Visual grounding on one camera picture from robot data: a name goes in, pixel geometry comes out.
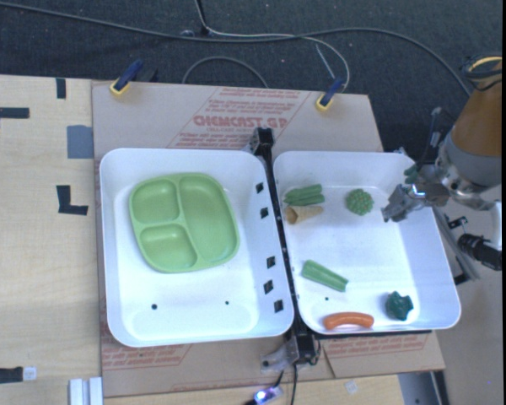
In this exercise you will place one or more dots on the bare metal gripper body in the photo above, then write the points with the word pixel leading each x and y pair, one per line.
pixel 436 193

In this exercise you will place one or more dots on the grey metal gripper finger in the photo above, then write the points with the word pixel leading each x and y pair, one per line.
pixel 391 212
pixel 407 194

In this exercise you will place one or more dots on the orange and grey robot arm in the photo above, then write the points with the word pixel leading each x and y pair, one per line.
pixel 476 125

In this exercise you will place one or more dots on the green grapes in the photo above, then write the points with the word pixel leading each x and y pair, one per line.
pixel 359 202

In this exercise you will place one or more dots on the white plastic tray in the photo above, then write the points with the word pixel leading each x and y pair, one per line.
pixel 194 306
pixel 371 251

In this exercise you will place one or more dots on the beige ice cream cone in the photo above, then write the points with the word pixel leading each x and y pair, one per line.
pixel 303 214

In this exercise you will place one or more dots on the green beans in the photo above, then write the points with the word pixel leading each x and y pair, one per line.
pixel 304 195

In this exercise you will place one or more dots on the green celery stick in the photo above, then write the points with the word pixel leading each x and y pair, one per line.
pixel 324 275

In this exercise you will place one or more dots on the dark green broccoli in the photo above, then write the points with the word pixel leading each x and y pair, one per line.
pixel 399 306

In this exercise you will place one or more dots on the thin black rod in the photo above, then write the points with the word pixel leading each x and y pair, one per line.
pixel 278 222

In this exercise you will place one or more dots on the orange sausage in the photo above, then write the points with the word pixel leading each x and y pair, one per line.
pixel 348 320

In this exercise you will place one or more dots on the green divided plate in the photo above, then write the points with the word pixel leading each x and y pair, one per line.
pixel 202 209

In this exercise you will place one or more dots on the brown cardboard board red print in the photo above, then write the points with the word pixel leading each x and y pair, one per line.
pixel 160 116

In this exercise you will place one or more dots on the black cylinder on white bracket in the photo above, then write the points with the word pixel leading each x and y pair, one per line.
pixel 480 247

